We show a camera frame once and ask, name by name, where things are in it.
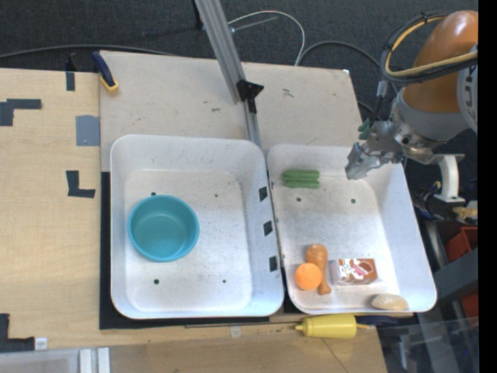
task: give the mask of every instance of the gray tape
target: gray tape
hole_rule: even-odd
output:
[[[76,145],[100,146],[100,120],[98,117],[91,115],[76,117]]]

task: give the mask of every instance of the orange fruit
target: orange fruit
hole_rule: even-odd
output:
[[[314,290],[323,279],[319,267],[313,263],[302,263],[295,270],[295,281],[302,290]]]

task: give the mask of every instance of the tape piece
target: tape piece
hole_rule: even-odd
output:
[[[79,171],[68,170],[65,172],[68,178],[69,191],[68,196],[74,197],[95,197],[95,190],[79,189]]]
[[[34,350],[34,337],[9,339],[9,314],[0,314],[0,354],[32,350]]]
[[[0,126],[14,124],[14,109],[41,109],[41,99],[7,99],[0,103]]]
[[[100,146],[100,120],[91,115],[76,117],[76,145]]]
[[[72,71],[65,72],[65,89],[67,91],[76,90],[75,73]]]

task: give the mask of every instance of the yellow rolling pin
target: yellow rolling pin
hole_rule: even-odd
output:
[[[357,323],[353,314],[311,316],[295,326],[306,337],[329,339],[352,339],[356,336],[357,328],[369,329],[369,326]]]

